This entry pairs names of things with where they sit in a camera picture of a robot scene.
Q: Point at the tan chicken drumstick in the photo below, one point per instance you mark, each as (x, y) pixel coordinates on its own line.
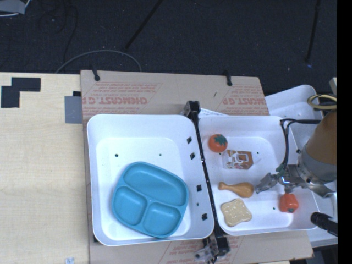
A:
(240, 189)

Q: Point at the blue divided plate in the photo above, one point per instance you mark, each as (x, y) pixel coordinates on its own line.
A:
(149, 199)

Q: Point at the black cylinder on white bracket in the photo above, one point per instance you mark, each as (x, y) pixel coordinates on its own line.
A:
(324, 222)

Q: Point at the brown cardboard board red print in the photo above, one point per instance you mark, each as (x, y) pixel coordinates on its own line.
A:
(170, 92)

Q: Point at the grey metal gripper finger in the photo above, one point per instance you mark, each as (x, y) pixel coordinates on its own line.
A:
(290, 188)
(266, 183)

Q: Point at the beige bread slice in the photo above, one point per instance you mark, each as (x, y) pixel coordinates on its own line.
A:
(236, 212)

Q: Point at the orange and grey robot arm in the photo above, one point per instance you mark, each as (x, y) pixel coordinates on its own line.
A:
(323, 136)

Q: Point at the white plastic tray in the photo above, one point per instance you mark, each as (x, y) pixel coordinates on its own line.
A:
(143, 136)
(264, 136)

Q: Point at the brown and white carton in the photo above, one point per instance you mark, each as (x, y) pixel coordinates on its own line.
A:
(238, 159)

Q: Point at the orange tomato with green top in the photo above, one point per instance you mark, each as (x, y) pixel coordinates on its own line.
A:
(217, 143)

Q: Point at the thin black rod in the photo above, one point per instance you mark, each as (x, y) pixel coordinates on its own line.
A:
(205, 166)

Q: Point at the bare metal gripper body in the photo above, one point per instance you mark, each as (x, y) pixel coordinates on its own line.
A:
(295, 178)

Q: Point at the orange bell pepper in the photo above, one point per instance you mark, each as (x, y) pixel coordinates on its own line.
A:
(288, 203)

